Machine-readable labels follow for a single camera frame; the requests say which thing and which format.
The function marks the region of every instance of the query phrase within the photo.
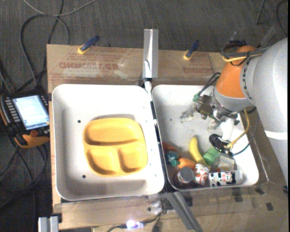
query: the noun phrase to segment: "yellow plate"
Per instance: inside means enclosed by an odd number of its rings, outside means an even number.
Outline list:
[[[100,176],[123,176],[142,170],[148,161],[141,126],[130,118],[101,118],[83,133],[87,162]]]

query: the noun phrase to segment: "white cable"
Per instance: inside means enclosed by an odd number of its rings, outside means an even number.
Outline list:
[[[26,0],[23,0],[30,8],[32,8],[33,10],[35,10],[36,12],[38,12],[38,13],[40,13],[40,14],[43,14],[43,15],[45,15],[46,13],[44,13],[44,12],[42,12],[42,11],[39,11],[39,10],[37,10],[36,8],[34,8],[30,3],[28,3]],[[73,14],[73,13],[75,13],[76,11],[79,11],[80,9],[82,9],[82,8],[84,8],[84,7],[86,7],[87,5],[89,5],[89,4],[91,4],[91,3],[93,3],[93,2],[95,2],[96,0],[92,0],[92,1],[90,1],[90,2],[88,2],[88,3],[85,3],[84,5],[82,5],[81,7],[79,7],[79,8],[77,8],[77,9],[75,9],[75,10],[73,10],[73,11],[71,11],[71,12],[68,12],[68,13],[64,13],[64,14],[49,14],[50,16],[55,16],[55,17],[57,17],[57,16],[64,16],[64,15],[70,15],[70,14]]]

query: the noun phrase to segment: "white tray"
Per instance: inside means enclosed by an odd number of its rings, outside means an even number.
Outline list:
[[[150,98],[138,86],[71,85],[56,87],[54,113],[56,187],[68,201],[150,195],[164,186]],[[90,169],[83,146],[85,125],[96,118],[129,117],[144,132],[148,163],[125,176],[98,176]]]
[[[203,120],[197,117],[191,121],[180,123],[180,116],[189,109],[193,96],[199,92],[203,86],[184,86],[184,85],[158,85],[152,90],[153,102],[156,110],[161,141],[168,142],[176,146],[181,155],[186,158],[189,156],[189,141],[193,136],[198,138],[199,151],[204,154],[211,144],[208,140],[213,133],[222,135],[222,133],[230,133],[230,140],[234,140],[244,131],[244,127],[240,116],[240,123],[233,128],[222,123],[215,131],[207,131],[207,125],[210,118]],[[209,95],[212,87],[208,88],[204,94]],[[248,144],[247,136],[243,136],[233,147],[233,153],[239,152]],[[238,170],[243,172],[243,183],[239,186],[254,185],[259,179],[259,172],[253,157],[251,148],[248,147],[244,152],[234,157]],[[167,176],[169,182],[173,185],[173,176],[176,168],[167,165]],[[221,186],[214,188],[225,188],[230,186]]]

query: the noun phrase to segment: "yellow banana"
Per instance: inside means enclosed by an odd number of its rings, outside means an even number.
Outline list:
[[[210,168],[210,166],[208,166],[206,164],[206,161],[204,160],[203,156],[199,152],[198,140],[195,136],[193,138],[191,138],[191,140],[189,142],[189,153],[194,161],[196,161],[197,163],[203,164],[204,166]]]

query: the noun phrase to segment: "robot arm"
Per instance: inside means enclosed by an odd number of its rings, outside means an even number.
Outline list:
[[[254,49],[243,46],[239,52]],[[210,98],[200,97],[196,110],[211,114],[219,125],[246,107],[256,106],[288,185],[288,39],[241,61],[225,65]]]

